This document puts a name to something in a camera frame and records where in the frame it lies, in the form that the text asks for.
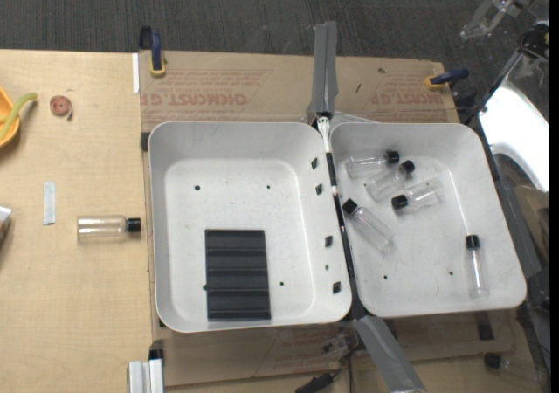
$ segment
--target white plastic tray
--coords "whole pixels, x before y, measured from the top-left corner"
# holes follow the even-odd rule
[[[516,307],[526,281],[508,232],[479,137],[458,124],[343,123],[330,136],[342,201],[353,198],[394,232],[382,255],[346,220],[363,305],[381,317]],[[350,179],[343,162],[370,151],[395,149],[412,160],[410,184],[439,176],[445,201],[416,214],[397,215],[390,199],[377,203],[364,180]],[[465,236],[480,237],[490,295],[473,300],[466,283]]]
[[[347,314],[342,239],[315,130],[302,123],[168,122],[152,131],[148,147],[155,302],[165,325],[189,333],[334,322]],[[206,229],[264,230],[269,321],[208,321]],[[337,282],[342,289],[334,293]]]

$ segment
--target orange bowl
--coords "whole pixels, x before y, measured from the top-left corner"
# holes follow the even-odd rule
[[[8,115],[11,109],[14,107],[14,103],[11,102],[8,94],[0,87],[0,117]],[[0,129],[3,127],[3,122],[0,123]],[[16,117],[13,123],[11,123],[8,134],[0,141],[0,148],[8,144],[14,136],[16,136],[17,130],[19,129],[19,116]]]

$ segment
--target clear bottle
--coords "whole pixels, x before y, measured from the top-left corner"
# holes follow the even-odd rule
[[[548,380],[548,372],[544,367],[535,366],[532,361],[521,359],[517,355],[485,353],[483,362],[489,371],[509,378],[513,383],[520,381],[543,387]]]
[[[78,240],[125,238],[141,230],[141,219],[122,215],[78,216]]]
[[[401,190],[405,185],[407,176],[415,168],[415,165],[410,160],[400,163],[395,168],[393,166],[385,166],[382,171],[367,181],[365,189],[376,201],[383,200],[385,197]]]
[[[484,271],[483,252],[477,235],[466,236],[466,273],[468,292],[473,299],[483,299],[489,295],[489,285]]]
[[[400,212],[412,213],[442,202],[444,192],[443,183],[436,177],[413,185],[404,190],[403,194],[392,197],[392,208]]]
[[[400,162],[400,154],[397,151],[388,150],[383,156],[370,155],[367,157],[351,156],[346,161],[348,176],[352,179],[357,177],[371,177],[386,165]]]
[[[389,249],[394,233],[388,225],[373,215],[369,209],[358,206],[352,199],[348,199],[342,208],[348,213],[357,231],[377,250],[386,252]]]

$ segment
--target wooden table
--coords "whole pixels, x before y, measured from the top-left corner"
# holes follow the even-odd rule
[[[13,100],[38,93],[20,114],[16,140],[0,149],[0,205],[13,209],[0,245],[0,391],[125,392],[128,362],[146,360],[152,342],[147,237],[79,244],[76,217],[146,217],[132,55],[0,51],[0,86]],[[54,95],[71,99],[70,121],[50,113]],[[49,225],[43,225],[45,181],[56,183],[56,223]],[[529,357],[518,324],[514,338]],[[479,357],[414,367],[431,392],[538,391],[503,383]],[[181,391],[284,392],[309,379]],[[370,391],[385,389],[375,370],[358,370],[355,379]],[[347,384],[336,382],[330,391],[347,391]]]

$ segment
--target bottle cap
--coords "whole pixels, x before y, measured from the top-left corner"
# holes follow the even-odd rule
[[[408,198],[401,194],[400,196],[392,197],[392,208],[400,210],[408,205]]]
[[[466,236],[466,249],[479,249],[480,248],[480,239],[478,235],[468,235]]]
[[[344,203],[344,205],[342,206],[342,208],[343,208],[343,210],[344,210],[346,213],[352,215],[352,214],[355,212],[355,210],[357,210],[359,207],[357,206],[357,204],[356,204],[353,200],[348,199],[348,200]]]
[[[398,163],[400,162],[400,153],[397,151],[386,151],[384,158],[388,163]]]
[[[404,163],[400,165],[402,169],[405,171],[405,174],[410,174],[416,168],[416,165],[413,164],[411,160],[406,160]]]
[[[486,353],[483,356],[483,363],[485,363],[485,366],[489,369],[499,369],[502,362],[503,358],[495,353]]]
[[[139,217],[131,217],[126,220],[126,231],[141,231],[141,219]]]

